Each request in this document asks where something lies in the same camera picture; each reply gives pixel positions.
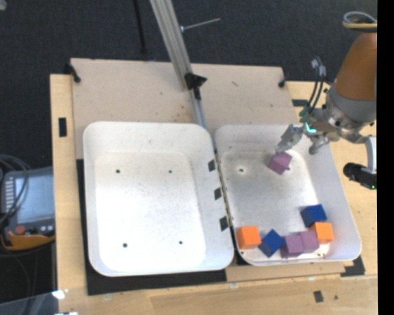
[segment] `red button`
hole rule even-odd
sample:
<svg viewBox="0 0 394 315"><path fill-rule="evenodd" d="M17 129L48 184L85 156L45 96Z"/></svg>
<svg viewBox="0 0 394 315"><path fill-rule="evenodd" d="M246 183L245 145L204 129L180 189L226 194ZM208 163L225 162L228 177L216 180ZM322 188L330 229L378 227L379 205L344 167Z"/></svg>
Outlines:
<svg viewBox="0 0 394 315"><path fill-rule="evenodd" d="M26 227L24 225L18 225L14 231L16 232L16 234L18 234L19 236L22 236L25 234L26 232Z"/></svg>

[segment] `black floor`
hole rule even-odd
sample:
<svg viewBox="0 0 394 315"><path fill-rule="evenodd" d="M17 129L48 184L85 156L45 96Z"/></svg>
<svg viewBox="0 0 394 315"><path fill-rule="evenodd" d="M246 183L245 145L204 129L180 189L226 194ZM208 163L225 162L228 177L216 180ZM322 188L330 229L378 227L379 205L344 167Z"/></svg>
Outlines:
<svg viewBox="0 0 394 315"><path fill-rule="evenodd" d="M33 168L52 165L49 75L72 57L168 61L149 0L6 0L0 12L0 154ZM357 34L341 25L349 11L378 17L378 0L173 0L194 63L281 66L289 80L315 78L318 55L328 79ZM51 248L0 259L0 303L54 288Z"/></svg>

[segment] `block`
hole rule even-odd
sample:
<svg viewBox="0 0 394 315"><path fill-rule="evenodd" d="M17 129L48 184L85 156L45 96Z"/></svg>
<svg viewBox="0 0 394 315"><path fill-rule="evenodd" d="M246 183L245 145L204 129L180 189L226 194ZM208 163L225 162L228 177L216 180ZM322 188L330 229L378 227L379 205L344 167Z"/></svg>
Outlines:
<svg viewBox="0 0 394 315"><path fill-rule="evenodd" d="M318 242L317 233L313 230L302 231L299 233L302 239L303 252L310 253L320 247Z"/></svg>
<svg viewBox="0 0 394 315"><path fill-rule="evenodd" d="M270 230L268 234L264 236L259 245L259 249L264 252L268 257L274 255L274 253L282 247L284 244L284 239L273 229Z"/></svg>
<svg viewBox="0 0 394 315"><path fill-rule="evenodd" d="M300 234L291 234L289 236L284 236L283 238L284 244L280 248L280 252L283 257L297 257L304 253L305 248Z"/></svg>
<svg viewBox="0 0 394 315"><path fill-rule="evenodd" d="M243 226L236 231L236 240L240 249L255 249L261 244L261 236L256 226Z"/></svg>
<svg viewBox="0 0 394 315"><path fill-rule="evenodd" d="M327 220L326 212L321 204L310 205L301 211L303 223L308 228L315 222L325 222Z"/></svg>
<svg viewBox="0 0 394 315"><path fill-rule="evenodd" d="M288 153L281 152L280 154L275 154L271 158L267 167L281 175L284 173L285 170L289 168L289 163L291 159L292 157Z"/></svg>
<svg viewBox="0 0 394 315"><path fill-rule="evenodd" d="M309 229L315 231L319 244L327 244L334 239L333 226L329 222L315 222Z"/></svg>

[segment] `white tray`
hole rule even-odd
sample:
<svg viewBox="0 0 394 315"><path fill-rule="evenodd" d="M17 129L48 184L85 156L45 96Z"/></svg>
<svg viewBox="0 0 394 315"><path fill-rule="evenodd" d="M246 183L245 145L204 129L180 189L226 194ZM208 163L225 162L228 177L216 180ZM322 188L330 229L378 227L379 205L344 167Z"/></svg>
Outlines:
<svg viewBox="0 0 394 315"><path fill-rule="evenodd" d="M215 134L219 168L235 231L258 226L261 237L272 228L281 236L307 230L300 211L322 204L332 223L334 240L312 253L282 258L280 251L267 257L255 248L240 252L257 266L315 261L351 261L361 252L351 210L328 145L314 156L311 141L304 136L286 153L292 156L290 170L282 175L267 167L287 125L226 125Z"/></svg>
<svg viewBox="0 0 394 315"><path fill-rule="evenodd" d="M209 133L100 121L83 135L89 259L105 276L220 270L234 255Z"/></svg>

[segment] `green light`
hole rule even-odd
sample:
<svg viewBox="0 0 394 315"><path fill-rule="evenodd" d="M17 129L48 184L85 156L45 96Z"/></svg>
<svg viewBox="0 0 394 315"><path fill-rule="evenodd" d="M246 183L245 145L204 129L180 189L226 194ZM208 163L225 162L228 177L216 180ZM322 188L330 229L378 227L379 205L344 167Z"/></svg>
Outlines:
<svg viewBox="0 0 394 315"><path fill-rule="evenodd" d="M308 126L308 123L305 123L305 127L307 128L308 133L315 133L317 130L316 129L312 129Z"/></svg>

